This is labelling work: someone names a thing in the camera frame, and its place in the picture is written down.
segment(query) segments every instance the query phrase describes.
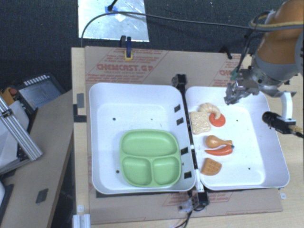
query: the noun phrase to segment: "gray surface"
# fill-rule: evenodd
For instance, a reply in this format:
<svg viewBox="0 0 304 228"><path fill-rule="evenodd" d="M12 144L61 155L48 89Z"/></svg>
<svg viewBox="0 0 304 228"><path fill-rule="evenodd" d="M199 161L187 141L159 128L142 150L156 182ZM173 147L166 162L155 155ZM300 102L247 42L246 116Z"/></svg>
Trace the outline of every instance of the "gray surface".
<svg viewBox="0 0 304 228"><path fill-rule="evenodd" d="M86 24L95 16L107 13L107 7L114 0L78 0L79 37ZM145 13L143 0L118 0L114 11ZM130 36L132 41L149 42L146 18L113 14L98 18L87 28L84 38L120 40L122 35Z"/></svg>

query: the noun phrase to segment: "black cable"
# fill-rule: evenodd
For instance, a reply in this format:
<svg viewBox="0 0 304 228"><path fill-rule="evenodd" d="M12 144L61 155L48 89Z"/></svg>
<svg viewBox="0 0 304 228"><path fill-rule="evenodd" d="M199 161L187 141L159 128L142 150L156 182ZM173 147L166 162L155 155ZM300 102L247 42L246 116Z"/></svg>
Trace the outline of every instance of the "black cable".
<svg viewBox="0 0 304 228"><path fill-rule="evenodd" d="M83 47L83 38L84 38L85 31L90 26L90 24L93 23L96 19L98 19L100 17L111 15L111 14L139 15L139 16L151 17L151 18L156 18L156 19L164 19L164 20L175 21L175 22L184 22L184 23L201 24L201 25L226 26L226 27L233 27L233 28L239 28L239 29L248 29L248 27L239 26L239 25L211 23L211 22L184 20L184 19L173 19L173 18L167 18L167 17L157 16L157 15L152 15L152 14L138 13L138 12L131 12L131 11L113 11L113 12L110 12L110 13L104 13L104 14L97 15L96 17L92 18L86 24L85 28L82 31L82 35L81 35L81 47Z"/></svg>
<svg viewBox="0 0 304 228"><path fill-rule="evenodd" d="M296 132L295 135L298 136L298 137L300 137L300 138L304 138L303 133Z"/></svg>
<svg viewBox="0 0 304 228"><path fill-rule="evenodd" d="M252 36L252 37L250 37L250 35L252 34L252 32L253 32L253 30L247 32L247 34L245 35L246 41L245 41L245 45L244 45L243 51L241 52L241 56L240 56L239 63L238 63L238 65L236 66L236 70L237 70L236 72L238 72L239 69L240 69L241 66L242 66L242 62L243 62L245 56L246 56L247 53L248 53L248 50L249 50L249 46L250 46L251 41L252 41L253 39L255 39L255 38L260 38L259 35L258 35L258 36Z"/></svg>
<svg viewBox="0 0 304 228"><path fill-rule="evenodd" d="M270 14L270 12L271 11L264 11L264 12L261 12L261 13L259 13L258 15L256 15L255 17L254 17L254 19L253 19L253 22L255 23L255 24L257 24L258 23L258 21L262 18L262 17L265 17L266 15L268 16L268 14Z"/></svg>
<svg viewBox="0 0 304 228"><path fill-rule="evenodd" d="M200 212L200 211L204 210L204 208L205 208L205 207L202 207L202 208L199 208L199 209L198 209L198 208L196 208L196 209L194 209L194 211L196 211L196 212Z"/></svg>
<svg viewBox="0 0 304 228"><path fill-rule="evenodd" d="M190 212L188 213L188 216L187 216L187 218L185 219L184 222L182 222L181 224L179 224L178 226L176 226L176 227L174 227L174 228L179 228L179 227L182 227L183 225L184 225L183 228L186 228L186 226L187 226L187 224L188 224L188 222L189 222L189 219L190 219L191 214L192 214L192 211L190 211Z"/></svg>

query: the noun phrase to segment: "toy food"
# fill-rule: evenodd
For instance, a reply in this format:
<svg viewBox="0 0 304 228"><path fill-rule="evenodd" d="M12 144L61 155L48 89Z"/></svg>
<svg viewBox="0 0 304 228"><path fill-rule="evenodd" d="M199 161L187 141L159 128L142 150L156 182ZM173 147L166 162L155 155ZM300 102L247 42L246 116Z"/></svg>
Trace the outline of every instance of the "toy food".
<svg viewBox="0 0 304 228"><path fill-rule="evenodd" d="M209 116L210 123L215 127L222 127L226 123L226 119L223 114L220 115L218 119L215 117L216 115L214 113L211 113Z"/></svg>
<svg viewBox="0 0 304 228"><path fill-rule="evenodd" d="M208 132L211 129L208 113L206 112L190 112L190 120L193 134Z"/></svg>
<svg viewBox="0 0 304 228"><path fill-rule="evenodd" d="M212 155L228 155L232 153L233 148L234 148L233 145L226 145L224 148L216 149L216 150L205 150L205 152Z"/></svg>
<svg viewBox="0 0 304 228"><path fill-rule="evenodd" d="M207 145L207 147L209 148L217 148L221 145L232 145L232 141L231 140L222 140L220 138L218 138L217 136L214 135L209 135L206 140L205 143Z"/></svg>
<svg viewBox="0 0 304 228"><path fill-rule="evenodd" d="M215 119L220 118L220 110L211 103L204 103L199 106L199 112L207 112L207 113L214 113Z"/></svg>
<svg viewBox="0 0 304 228"><path fill-rule="evenodd" d="M207 176L213 176L219 173L222 168L222 164L214 161L213 159L206 158L201 169L201 173Z"/></svg>

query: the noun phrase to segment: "wooden table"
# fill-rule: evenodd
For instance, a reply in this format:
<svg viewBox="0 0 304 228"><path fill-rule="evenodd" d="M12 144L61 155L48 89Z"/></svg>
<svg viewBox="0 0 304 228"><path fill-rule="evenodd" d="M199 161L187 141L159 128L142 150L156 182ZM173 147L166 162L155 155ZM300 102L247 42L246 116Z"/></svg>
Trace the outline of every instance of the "wooden table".
<svg viewBox="0 0 304 228"><path fill-rule="evenodd" d="M85 78L85 49L72 49L72 73L73 73L73 102L77 104L77 93L86 92L84 84L79 82ZM281 90L293 91L297 94L293 97L294 114L293 118L297 120L297 125L303 127L303 77L295 76L290 81L290 85L280 87ZM282 104L280 99L267 97L271 111L281 114ZM86 106L78 109L78 115L86 115ZM286 163L290 172L289 184L280 190L280 193L286 196L281 200L283 212L258 213L248 215L231 215L221 217L203 217L191 218L189 228L196 227L217 227L217 228L286 228L302 227L304 224L304 167L303 167L303 139L293 135L278 134L279 140L284 152ZM89 195L88 195L88 163L87 163L87 139L86 123L78 122L74 124L75 137L75 170L76 170L76 204L78 214L89 213ZM180 224L182 219L156 220L144 222L128 222L92 225L93 228L172 228Z"/></svg>
<svg viewBox="0 0 304 228"><path fill-rule="evenodd" d="M41 107L30 136L43 154L3 180L13 184L1 228L49 228L73 143L72 92Z"/></svg>

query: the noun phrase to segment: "black fabric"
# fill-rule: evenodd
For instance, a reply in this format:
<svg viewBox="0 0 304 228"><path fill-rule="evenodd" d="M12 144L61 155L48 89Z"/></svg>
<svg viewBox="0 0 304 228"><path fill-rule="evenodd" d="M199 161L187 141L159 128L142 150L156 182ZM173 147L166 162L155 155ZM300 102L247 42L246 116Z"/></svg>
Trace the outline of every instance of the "black fabric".
<svg viewBox="0 0 304 228"><path fill-rule="evenodd" d="M286 0L144 0L146 13L246 26L258 13ZM0 0L0 88L13 80L52 73L71 88L71 47L79 47L77 0ZM239 53L243 29L147 19L149 43L133 47ZM118 47L119 41L84 40Z"/></svg>
<svg viewBox="0 0 304 228"><path fill-rule="evenodd" d="M10 185L4 187L5 193L4 193L2 203L0 204L0 225L4 218L5 210L9 204L9 200L10 200L11 194L13 192L13 188L14 188L14 184L10 184Z"/></svg>

